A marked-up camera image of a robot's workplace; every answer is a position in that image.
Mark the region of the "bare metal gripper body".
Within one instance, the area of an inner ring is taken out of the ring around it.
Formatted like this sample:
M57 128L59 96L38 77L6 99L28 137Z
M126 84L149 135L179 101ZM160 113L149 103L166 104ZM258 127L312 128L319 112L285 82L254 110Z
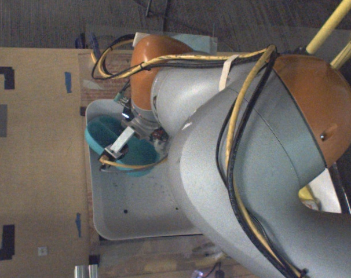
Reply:
M140 140L147 140L150 143L168 142L169 135L158 122L151 122L140 117L132 120L122 119L122 126L131 127L135 136Z

